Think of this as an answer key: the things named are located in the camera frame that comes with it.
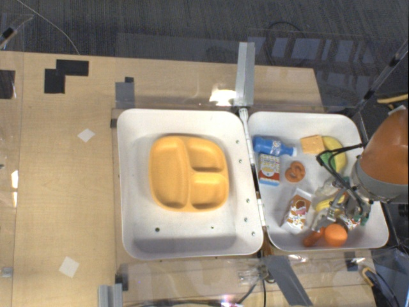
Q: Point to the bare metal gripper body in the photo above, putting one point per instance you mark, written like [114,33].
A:
[353,203]

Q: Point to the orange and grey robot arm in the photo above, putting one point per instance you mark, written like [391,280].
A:
[386,158]

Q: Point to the yellow cheese slice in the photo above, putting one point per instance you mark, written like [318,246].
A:
[312,144]

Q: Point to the white red and blue carton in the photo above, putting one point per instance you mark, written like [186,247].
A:
[269,169]

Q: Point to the green toy vegetable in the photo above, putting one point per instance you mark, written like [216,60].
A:
[326,157]

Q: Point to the thin black and white rod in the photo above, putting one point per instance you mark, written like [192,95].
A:
[250,152]

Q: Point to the orange ball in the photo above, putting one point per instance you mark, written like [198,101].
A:
[336,235]

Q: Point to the yellow banana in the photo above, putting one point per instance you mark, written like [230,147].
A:
[334,143]

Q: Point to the small printed can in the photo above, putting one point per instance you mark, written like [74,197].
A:
[349,223]

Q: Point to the white and orange packet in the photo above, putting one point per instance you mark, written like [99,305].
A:
[297,211]

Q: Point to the white plastic tray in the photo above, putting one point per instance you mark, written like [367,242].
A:
[179,235]
[287,123]

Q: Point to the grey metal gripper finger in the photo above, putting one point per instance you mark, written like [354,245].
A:
[335,209]
[321,223]

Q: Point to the orange carrot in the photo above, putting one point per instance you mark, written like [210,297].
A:
[312,238]

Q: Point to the orange divided plate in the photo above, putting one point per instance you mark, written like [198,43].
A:
[188,173]

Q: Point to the brown pretzel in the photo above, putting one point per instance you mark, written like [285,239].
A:
[294,172]

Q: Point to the blue and white bottle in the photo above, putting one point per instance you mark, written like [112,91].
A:
[271,145]

